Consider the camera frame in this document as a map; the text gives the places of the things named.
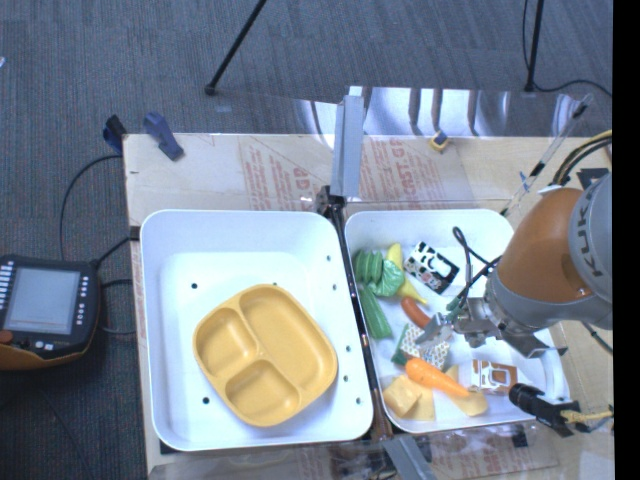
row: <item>tripod leg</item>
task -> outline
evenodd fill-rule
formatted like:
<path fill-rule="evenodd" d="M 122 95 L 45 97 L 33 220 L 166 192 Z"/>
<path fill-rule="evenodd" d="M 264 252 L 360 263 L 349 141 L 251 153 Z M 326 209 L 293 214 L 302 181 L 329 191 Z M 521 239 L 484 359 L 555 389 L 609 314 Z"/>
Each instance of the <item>tripod leg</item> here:
<path fill-rule="evenodd" d="M 533 74 L 536 70 L 536 57 L 538 55 L 538 40 L 540 39 L 540 25 L 542 24 L 542 9 L 544 0 L 538 0 L 538 8 L 536 9 L 536 22 L 533 28 L 533 41 L 531 42 L 531 60 L 529 62 L 529 75 L 527 83 L 524 86 L 526 92 L 533 92 L 535 85 L 533 83 Z"/>
<path fill-rule="evenodd" d="M 267 3 L 267 0 L 258 0 L 258 3 L 253 9 L 253 12 L 247 19 L 247 22 L 244 24 L 244 27 L 242 27 L 242 30 L 240 31 L 240 34 L 238 34 L 238 37 L 236 37 L 236 40 L 234 41 L 233 46 L 231 46 L 229 53 L 227 53 L 227 56 L 222 61 L 222 64 L 220 64 L 218 71 L 216 71 L 216 74 L 213 76 L 213 79 L 211 80 L 211 82 L 209 82 L 205 86 L 204 92 L 208 96 L 213 96 L 216 93 L 216 85 L 218 84 L 218 80 L 220 80 L 220 77 L 222 77 L 225 69 L 227 69 L 227 66 L 231 62 L 231 59 L 233 59 L 233 56 L 235 55 L 236 50 L 240 47 L 240 44 L 242 44 L 242 41 L 244 40 L 245 36 L 251 29 L 253 22 L 256 20 L 256 18 L 258 17 L 258 14 L 260 14 L 260 11 L 262 10 L 262 8 L 264 7 L 264 4 L 266 3 Z"/>

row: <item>black clip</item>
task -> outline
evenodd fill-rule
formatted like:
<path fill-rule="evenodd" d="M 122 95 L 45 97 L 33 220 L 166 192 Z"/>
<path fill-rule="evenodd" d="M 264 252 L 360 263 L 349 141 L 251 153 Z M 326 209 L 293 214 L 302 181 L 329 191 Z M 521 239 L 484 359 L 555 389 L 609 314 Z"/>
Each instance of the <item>black clip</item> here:
<path fill-rule="evenodd" d="M 184 154 L 184 150 L 176 142 L 166 119 L 157 112 L 149 112 L 143 121 L 144 127 L 149 135 L 160 139 L 159 148 L 171 160 L 176 160 Z"/>
<path fill-rule="evenodd" d="M 127 130 L 124 129 L 120 119 L 118 119 L 118 116 L 115 114 L 107 119 L 102 129 L 102 137 L 104 140 L 119 154 L 122 154 L 122 137 L 126 134 Z"/>

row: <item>toy cucumber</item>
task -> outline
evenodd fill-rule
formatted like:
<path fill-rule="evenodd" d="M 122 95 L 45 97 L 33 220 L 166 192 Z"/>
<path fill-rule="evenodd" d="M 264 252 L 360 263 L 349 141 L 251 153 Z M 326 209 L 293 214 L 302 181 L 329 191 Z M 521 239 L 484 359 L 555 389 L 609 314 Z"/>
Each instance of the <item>toy cucumber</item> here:
<path fill-rule="evenodd" d="M 391 336 L 391 326 L 384 315 L 376 296 L 367 285 L 358 286 L 362 312 L 367 323 L 369 334 L 372 338 L 379 340 Z"/>
<path fill-rule="evenodd" d="M 380 251 L 358 251 L 353 259 L 353 269 L 356 281 L 378 283 L 382 277 L 382 253 Z"/>

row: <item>yellow divided plate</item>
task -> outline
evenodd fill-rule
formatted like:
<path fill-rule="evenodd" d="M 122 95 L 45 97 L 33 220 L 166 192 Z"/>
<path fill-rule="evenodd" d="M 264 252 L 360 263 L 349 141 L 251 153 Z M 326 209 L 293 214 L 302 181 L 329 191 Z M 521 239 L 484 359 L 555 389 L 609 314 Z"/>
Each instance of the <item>yellow divided plate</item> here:
<path fill-rule="evenodd" d="M 247 288 L 207 314 L 193 351 L 229 408 L 259 427 L 302 411 L 338 370 L 322 329 L 288 291 L 270 284 Z"/>

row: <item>toy vegetable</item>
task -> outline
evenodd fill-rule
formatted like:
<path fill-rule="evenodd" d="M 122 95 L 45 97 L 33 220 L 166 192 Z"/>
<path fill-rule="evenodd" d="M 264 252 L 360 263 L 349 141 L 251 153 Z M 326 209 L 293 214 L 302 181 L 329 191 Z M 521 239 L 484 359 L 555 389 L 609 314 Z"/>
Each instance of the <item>toy vegetable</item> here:
<path fill-rule="evenodd" d="M 427 388 L 439 389 L 449 395 L 461 397 L 469 396 L 469 390 L 458 384 L 451 377 L 438 370 L 424 359 L 412 357 L 404 366 L 407 376 L 418 384 Z"/>
<path fill-rule="evenodd" d="M 382 277 L 383 257 L 380 251 L 359 251 L 353 258 L 356 281 L 365 284 L 377 283 Z"/>
<path fill-rule="evenodd" d="M 402 306 L 402 309 L 409 317 L 409 320 L 420 327 L 420 329 L 424 329 L 431 321 L 431 318 L 420 309 L 418 303 L 409 296 L 402 297 L 400 306 Z"/>
<path fill-rule="evenodd" d="M 392 244 L 391 247 L 389 247 L 389 249 L 387 249 L 386 259 L 392 261 L 395 264 L 395 266 L 402 271 L 404 275 L 404 270 L 403 270 L 404 267 L 402 265 L 402 247 L 399 243 L 396 242 Z M 413 284 L 411 283 L 411 281 L 406 275 L 404 275 L 404 282 L 398 289 L 396 295 L 400 297 L 405 297 L 405 296 L 411 297 L 412 299 L 415 299 L 418 302 L 422 302 L 422 304 L 427 304 L 427 299 L 420 296 L 415 286 L 413 286 Z"/>
<path fill-rule="evenodd" d="M 396 267 L 393 261 L 382 261 L 382 276 L 378 283 L 369 283 L 369 288 L 375 295 L 391 297 L 405 281 L 404 272 Z"/>
<path fill-rule="evenodd" d="M 366 284 L 358 287 L 360 294 L 360 303 L 362 304 L 362 312 L 367 322 L 369 334 L 374 339 L 388 338 L 392 335 L 391 326 L 387 317 L 384 315 L 380 304 L 376 300 L 376 296 Z"/>

